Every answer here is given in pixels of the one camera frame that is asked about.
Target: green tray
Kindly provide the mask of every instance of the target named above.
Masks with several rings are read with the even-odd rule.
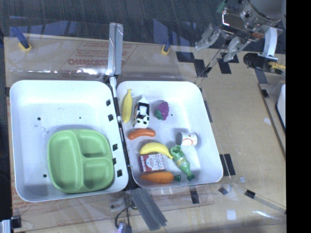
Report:
[[[114,178],[107,138],[94,130],[62,130],[48,142],[48,163],[53,185],[62,192],[101,190]]]

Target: can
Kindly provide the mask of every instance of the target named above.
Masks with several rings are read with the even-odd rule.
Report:
[[[176,144],[181,146],[195,146],[198,143],[196,133],[178,132],[176,135]]]

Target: sausage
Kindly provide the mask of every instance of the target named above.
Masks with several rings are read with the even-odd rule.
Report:
[[[150,136],[154,137],[156,135],[156,132],[154,130],[150,129],[138,129],[133,132],[130,132],[127,136],[130,140],[133,140],[139,136]]]

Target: toy banana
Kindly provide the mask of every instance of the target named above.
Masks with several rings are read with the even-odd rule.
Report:
[[[139,151],[140,154],[148,154],[151,152],[162,153],[168,156],[170,159],[173,158],[170,154],[169,149],[164,144],[158,142],[149,142],[144,146],[142,146],[142,148]]]
[[[131,118],[132,104],[133,104],[131,91],[132,91],[131,89],[127,89],[127,94],[125,96],[123,103],[122,119],[124,122],[128,122]]]

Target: carrot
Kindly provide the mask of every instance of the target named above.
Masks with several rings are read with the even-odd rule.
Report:
[[[139,130],[135,130],[131,133],[129,133],[128,138],[130,140],[133,140],[139,136],[150,136],[150,137],[154,137],[156,135],[156,132],[154,130],[150,130],[150,129],[139,129]]]
[[[170,183],[173,180],[180,181],[180,175],[173,175],[171,172],[155,172],[141,175],[141,178],[147,181],[153,181],[156,183]]]

